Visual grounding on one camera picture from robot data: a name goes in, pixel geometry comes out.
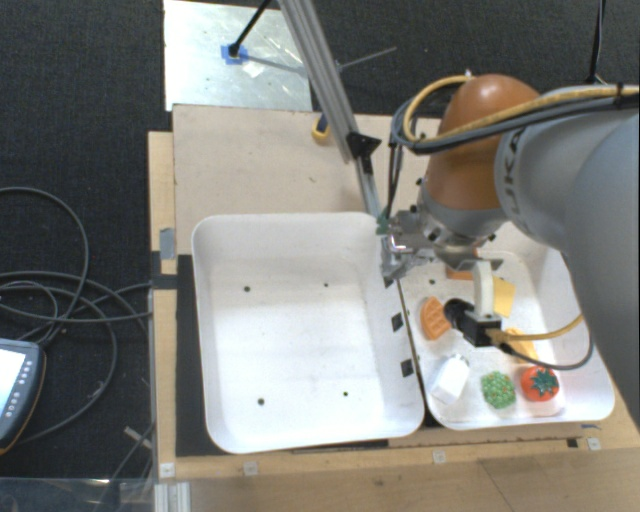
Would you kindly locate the orange waffle biscuit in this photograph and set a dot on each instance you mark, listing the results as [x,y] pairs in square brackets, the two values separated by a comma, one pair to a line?
[434,320]

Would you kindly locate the white plastic tray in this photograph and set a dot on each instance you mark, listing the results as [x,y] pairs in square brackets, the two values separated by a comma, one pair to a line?
[550,410]
[300,340]

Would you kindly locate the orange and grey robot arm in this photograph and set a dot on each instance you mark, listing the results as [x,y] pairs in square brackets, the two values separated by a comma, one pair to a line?
[590,200]

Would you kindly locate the yellow cheese wedge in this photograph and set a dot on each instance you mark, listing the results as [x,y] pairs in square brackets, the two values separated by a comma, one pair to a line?
[525,347]

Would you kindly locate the pale wood board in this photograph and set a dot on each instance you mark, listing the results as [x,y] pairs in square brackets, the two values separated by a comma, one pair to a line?
[260,170]

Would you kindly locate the white carton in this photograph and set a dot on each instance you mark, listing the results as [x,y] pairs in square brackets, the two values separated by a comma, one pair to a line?
[450,380]

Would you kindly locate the orange flat piece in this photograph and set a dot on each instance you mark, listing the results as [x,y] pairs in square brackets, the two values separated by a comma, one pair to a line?
[459,274]

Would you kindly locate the black cylinder on white bracket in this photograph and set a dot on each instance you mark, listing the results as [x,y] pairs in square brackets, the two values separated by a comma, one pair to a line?
[472,322]

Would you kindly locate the yellow cheese slice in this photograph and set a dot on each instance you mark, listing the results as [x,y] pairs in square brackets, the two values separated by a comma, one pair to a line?
[505,297]

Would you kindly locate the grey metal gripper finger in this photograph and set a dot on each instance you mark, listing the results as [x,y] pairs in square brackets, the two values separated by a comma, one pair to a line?
[411,263]
[390,265]

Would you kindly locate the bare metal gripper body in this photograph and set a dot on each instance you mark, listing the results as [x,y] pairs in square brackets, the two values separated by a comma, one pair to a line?
[417,235]

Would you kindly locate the green grapes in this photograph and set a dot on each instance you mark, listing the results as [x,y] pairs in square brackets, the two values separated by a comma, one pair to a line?
[498,390]

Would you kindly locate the red tomato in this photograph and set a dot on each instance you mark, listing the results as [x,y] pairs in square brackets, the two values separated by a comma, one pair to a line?
[540,384]

